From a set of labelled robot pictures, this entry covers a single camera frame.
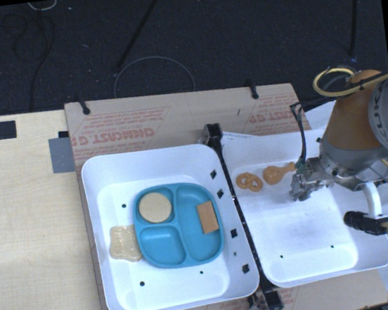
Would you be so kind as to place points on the tan rectangular cracker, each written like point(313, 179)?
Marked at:
point(208, 217)

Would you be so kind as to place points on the brown chicken drumstick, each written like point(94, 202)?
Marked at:
point(272, 174)

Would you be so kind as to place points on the black cylinder on white bracket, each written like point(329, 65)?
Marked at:
point(362, 222)

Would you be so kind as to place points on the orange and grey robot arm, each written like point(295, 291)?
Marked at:
point(351, 123)

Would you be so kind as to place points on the brown cardboard board red print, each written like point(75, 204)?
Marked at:
point(175, 121)

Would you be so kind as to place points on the brown pretzel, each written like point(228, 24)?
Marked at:
point(250, 182)

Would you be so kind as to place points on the thin black rod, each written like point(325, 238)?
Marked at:
point(242, 222)

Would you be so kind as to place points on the white plastic tray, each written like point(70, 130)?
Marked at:
point(304, 239)
point(127, 294)

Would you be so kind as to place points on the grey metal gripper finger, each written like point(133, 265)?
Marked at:
point(295, 190)
point(309, 193)

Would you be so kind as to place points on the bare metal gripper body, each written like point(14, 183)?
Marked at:
point(318, 173)

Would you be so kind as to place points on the blue divided plate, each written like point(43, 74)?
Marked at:
point(163, 247)

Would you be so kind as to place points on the round beige biscuit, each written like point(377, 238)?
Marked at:
point(155, 207)

